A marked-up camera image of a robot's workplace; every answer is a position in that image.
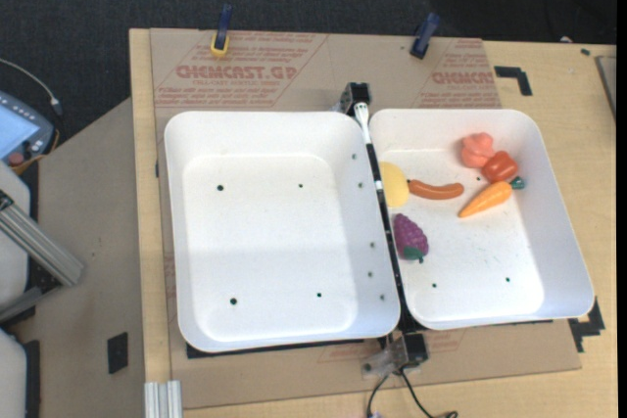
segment wooden table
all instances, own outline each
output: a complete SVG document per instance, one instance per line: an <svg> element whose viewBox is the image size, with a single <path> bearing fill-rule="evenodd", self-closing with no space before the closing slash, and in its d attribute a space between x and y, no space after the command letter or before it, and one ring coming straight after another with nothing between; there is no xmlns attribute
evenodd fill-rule
<svg viewBox="0 0 627 418"><path fill-rule="evenodd" d="M484 45L492 66L520 67L531 82L533 96L522 96L515 80L497 78L502 105L525 112L541 128L605 329L600 336L585 339L581 370L420 387L418 396L431 413L455 409L463 418L617 416L616 125L595 63L596 56L615 56L616 47L488 41ZM165 382L171 379L171 367L155 178L150 30L132 29L129 49L145 379ZM185 417L357 418L364 416L367 398L367 393L356 393L288 399L190 410ZM381 391L376 408L386 418L420 416L407 390Z"/></svg>

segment cardboard sheet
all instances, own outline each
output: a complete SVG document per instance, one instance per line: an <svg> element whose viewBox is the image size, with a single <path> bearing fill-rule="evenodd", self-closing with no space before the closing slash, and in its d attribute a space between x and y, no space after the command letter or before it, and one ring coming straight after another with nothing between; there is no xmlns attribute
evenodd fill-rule
<svg viewBox="0 0 627 418"><path fill-rule="evenodd" d="M187 110L324 111L349 82L367 82L370 111L499 108L480 39L433 37L426 57L412 37L231 31L226 56L211 31L150 30L172 378L185 408L371 390L362 362L376 340L207 356L188 350L177 325L164 128ZM425 331L429 360L417 385L563 371L580 367L567 321Z"/></svg>

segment pink toy vegetable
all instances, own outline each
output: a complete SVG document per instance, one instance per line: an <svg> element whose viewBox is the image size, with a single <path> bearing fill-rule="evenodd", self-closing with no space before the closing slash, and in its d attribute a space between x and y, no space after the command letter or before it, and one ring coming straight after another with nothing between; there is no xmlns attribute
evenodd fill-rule
<svg viewBox="0 0 627 418"><path fill-rule="evenodd" d="M466 167L483 167L494 155L492 136L487 132L470 134L461 140L461 161Z"/></svg>
<svg viewBox="0 0 627 418"><path fill-rule="evenodd" d="M422 259L429 253L429 243L422 229L404 214L394 216L392 223L397 253L406 259Z"/></svg>

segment yellow lemon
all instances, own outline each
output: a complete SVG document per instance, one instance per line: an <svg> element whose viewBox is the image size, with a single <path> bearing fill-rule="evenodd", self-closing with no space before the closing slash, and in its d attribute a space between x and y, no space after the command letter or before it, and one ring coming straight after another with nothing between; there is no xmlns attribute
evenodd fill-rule
<svg viewBox="0 0 627 418"><path fill-rule="evenodd" d="M399 208L410 197L410 186L401 169L392 163L379 163L385 201L390 208Z"/></svg>

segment toy carrot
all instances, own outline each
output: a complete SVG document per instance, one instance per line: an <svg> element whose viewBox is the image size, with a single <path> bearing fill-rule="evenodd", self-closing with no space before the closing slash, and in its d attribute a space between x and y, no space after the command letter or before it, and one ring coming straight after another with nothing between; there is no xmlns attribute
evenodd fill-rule
<svg viewBox="0 0 627 418"><path fill-rule="evenodd" d="M492 183L479 192L479 194L459 212L458 216L464 218L476 212L498 206L509 199L512 191L511 185L506 181Z"/></svg>

